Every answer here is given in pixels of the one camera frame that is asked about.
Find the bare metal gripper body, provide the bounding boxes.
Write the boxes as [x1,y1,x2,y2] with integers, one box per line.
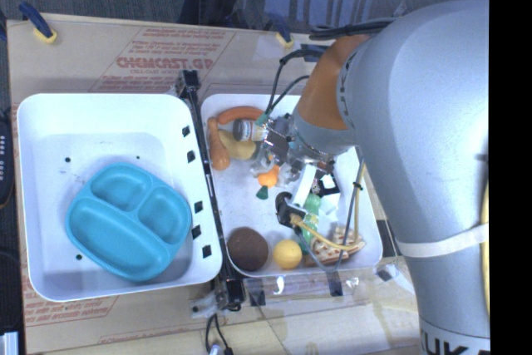
[260,114,334,172]

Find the orange carrot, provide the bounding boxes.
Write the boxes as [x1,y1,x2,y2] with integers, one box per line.
[254,165,281,201]

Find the pale yellow oval toy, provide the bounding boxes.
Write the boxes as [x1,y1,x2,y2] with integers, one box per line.
[217,130,258,161]

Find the white plastic tray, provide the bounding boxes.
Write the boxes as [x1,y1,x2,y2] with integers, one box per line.
[16,92,224,303]
[200,93,384,278]

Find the green bottle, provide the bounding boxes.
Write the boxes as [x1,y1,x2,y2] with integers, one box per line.
[300,193,324,255]

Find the small bottle with grey cap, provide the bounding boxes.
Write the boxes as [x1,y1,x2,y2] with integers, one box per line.
[232,118,268,143]

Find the white carton with black print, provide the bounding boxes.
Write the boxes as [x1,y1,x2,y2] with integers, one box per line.
[317,172,342,217]

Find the orange toy drumstick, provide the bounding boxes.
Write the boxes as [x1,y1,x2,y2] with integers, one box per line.
[206,116,232,172]

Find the orange sausage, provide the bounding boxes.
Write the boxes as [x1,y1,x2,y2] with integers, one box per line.
[216,106,265,126]

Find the thin black rod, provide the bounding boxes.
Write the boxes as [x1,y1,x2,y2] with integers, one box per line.
[186,89,234,284]

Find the yellow ball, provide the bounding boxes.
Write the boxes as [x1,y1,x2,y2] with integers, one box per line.
[273,239,303,271]

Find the brown round toy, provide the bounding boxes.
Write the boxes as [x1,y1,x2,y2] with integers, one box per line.
[226,226,270,273]

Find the slice of pizza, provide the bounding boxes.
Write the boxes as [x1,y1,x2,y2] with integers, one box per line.
[303,224,367,268]

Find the blue divided plate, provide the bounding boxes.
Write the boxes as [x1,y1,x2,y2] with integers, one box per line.
[64,161,194,284]

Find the brown cardboard board red print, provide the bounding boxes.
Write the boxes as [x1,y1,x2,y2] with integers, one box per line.
[6,12,419,355]

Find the black cylinder on white bracket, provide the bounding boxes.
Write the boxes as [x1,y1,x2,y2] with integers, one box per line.
[274,164,320,227]

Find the black block with thin wires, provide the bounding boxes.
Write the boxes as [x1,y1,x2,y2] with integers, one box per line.
[213,278,247,311]
[175,69,202,97]

